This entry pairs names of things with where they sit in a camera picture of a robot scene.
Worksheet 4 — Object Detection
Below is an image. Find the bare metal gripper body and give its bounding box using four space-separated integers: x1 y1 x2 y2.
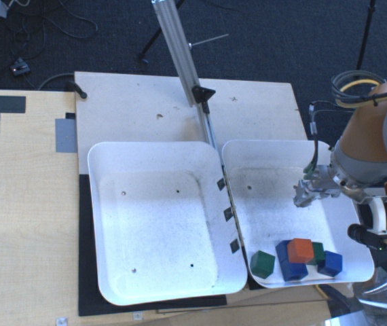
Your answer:
306 164 364 204

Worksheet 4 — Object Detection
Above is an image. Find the white plastic tray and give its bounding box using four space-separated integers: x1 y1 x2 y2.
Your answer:
221 139 375 289
87 141 248 307

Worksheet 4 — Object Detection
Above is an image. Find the orange cube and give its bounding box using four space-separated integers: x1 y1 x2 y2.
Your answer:
286 238 315 265

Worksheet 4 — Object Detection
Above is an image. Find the green cube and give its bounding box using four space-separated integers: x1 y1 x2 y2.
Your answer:
249 250 276 280
306 241 327 266

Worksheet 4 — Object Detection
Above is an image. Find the blue cube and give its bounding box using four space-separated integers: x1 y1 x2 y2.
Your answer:
316 250 344 278
274 239 310 283

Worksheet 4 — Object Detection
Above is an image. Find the pale flat board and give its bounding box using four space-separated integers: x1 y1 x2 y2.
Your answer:
74 71 310 176

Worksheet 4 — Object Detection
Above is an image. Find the black cylinder on white bracket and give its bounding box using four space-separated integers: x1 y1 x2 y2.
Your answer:
347 196 387 251

